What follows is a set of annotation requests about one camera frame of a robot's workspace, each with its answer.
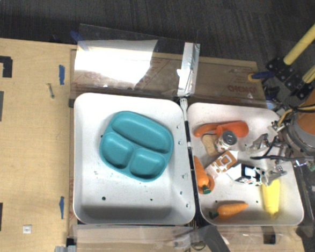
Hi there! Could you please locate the small white and orange can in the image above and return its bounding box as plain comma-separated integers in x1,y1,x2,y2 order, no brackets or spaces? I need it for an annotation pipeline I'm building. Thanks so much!
213,128,239,155

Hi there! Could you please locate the small metal screw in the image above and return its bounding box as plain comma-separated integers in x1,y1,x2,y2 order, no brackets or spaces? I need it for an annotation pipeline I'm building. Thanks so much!
46,82,56,99

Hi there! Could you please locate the white plastic tray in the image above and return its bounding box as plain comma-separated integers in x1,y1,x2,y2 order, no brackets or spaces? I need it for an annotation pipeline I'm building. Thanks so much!
65,91,204,232
179,101,312,233

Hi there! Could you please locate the orange carrot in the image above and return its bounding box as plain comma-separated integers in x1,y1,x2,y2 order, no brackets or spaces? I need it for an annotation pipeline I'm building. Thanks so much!
191,155,217,196
208,200,250,222

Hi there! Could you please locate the orange toy sausage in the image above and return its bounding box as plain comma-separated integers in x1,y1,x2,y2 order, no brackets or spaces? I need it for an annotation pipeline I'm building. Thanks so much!
193,117,250,142

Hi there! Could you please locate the brown and white carton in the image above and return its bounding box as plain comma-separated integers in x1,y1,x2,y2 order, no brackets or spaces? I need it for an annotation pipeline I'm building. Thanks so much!
203,148,240,181

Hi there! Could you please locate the thin black and white rod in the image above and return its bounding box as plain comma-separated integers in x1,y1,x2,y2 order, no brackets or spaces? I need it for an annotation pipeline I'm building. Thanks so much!
172,97,206,204

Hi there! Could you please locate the teal divided plate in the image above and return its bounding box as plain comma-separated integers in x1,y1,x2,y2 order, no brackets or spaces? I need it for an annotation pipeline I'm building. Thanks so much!
97,109,177,185

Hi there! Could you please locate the black and white carton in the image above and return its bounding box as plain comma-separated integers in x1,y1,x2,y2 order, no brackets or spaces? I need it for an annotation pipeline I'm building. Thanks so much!
224,162,265,188

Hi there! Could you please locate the beige biscuit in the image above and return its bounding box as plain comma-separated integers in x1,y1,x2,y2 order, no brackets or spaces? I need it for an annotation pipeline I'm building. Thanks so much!
200,133,221,158

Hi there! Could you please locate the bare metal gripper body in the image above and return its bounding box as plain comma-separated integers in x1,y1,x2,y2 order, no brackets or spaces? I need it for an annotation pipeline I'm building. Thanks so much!
274,133,315,168

